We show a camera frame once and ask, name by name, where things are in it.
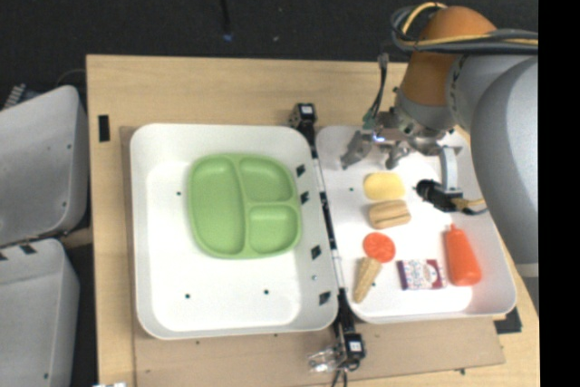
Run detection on orange round toy slice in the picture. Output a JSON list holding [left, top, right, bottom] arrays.
[[362, 231, 397, 265]]

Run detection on tan toy ice cream cone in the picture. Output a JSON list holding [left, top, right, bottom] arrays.
[[352, 256, 383, 305]]

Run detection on black block with thin wires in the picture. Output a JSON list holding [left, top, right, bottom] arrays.
[[288, 102, 317, 129], [341, 332, 368, 362]]

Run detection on thin black and white rod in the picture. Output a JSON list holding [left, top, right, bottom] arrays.
[[305, 125, 360, 348]]

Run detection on green divided plate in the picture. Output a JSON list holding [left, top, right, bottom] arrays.
[[186, 151, 304, 261]]

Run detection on white plastic tray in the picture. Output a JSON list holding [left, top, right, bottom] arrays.
[[314, 123, 518, 325], [129, 122, 341, 341]]

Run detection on tan toy bread bun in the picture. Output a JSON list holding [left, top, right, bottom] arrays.
[[367, 198, 412, 230]]

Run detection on purple and white small carton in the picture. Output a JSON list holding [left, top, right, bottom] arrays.
[[395, 257, 448, 292]]

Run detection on black cylinder on white bracket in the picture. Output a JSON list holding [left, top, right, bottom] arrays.
[[413, 144, 466, 213]]

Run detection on yellow oval toy food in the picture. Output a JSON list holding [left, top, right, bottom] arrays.
[[362, 170, 406, 201]]

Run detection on orange toy bottle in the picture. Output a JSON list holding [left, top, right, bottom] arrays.
[[442, 223, 483, 287]]

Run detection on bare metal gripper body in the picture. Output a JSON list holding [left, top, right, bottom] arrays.
[[369, 110, 449, 156]]

